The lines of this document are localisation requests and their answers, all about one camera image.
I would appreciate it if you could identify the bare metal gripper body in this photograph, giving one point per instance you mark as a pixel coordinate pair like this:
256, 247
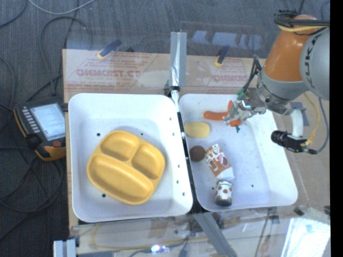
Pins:
254, 104

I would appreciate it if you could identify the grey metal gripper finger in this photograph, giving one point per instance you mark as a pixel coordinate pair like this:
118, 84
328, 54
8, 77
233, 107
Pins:
243, 115
231, 114

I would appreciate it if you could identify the orange carrot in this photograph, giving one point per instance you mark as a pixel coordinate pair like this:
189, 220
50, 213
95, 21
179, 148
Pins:
235, 123

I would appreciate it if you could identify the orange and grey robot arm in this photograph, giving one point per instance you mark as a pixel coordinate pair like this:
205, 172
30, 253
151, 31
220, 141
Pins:
285, 55

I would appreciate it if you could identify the orange sausage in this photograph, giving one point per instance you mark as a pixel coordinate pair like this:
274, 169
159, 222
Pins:
214, 115

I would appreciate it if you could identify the yellow oval bread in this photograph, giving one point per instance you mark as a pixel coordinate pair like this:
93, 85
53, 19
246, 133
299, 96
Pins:
197, 129

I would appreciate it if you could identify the white and orange carton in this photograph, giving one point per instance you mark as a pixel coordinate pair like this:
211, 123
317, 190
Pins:
218, 160

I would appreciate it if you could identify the brown round biscuit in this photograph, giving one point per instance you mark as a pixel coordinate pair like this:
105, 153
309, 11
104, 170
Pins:
197, 153

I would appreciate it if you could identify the white plastic tray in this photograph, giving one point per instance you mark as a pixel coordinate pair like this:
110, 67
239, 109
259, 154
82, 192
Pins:
88, 111
257, 165

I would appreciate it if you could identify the small white can, orange print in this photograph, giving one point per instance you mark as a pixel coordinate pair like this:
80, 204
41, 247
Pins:
223, 193

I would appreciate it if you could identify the brown cardboard board, red print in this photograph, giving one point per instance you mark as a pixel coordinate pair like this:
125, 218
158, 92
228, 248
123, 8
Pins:
120, 74

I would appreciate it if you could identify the yellow divided plate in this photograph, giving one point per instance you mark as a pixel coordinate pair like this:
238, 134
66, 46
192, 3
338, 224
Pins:
123, 167

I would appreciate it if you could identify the black cylinder on white bracket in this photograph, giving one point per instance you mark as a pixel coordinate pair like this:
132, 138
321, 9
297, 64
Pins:
288, 139

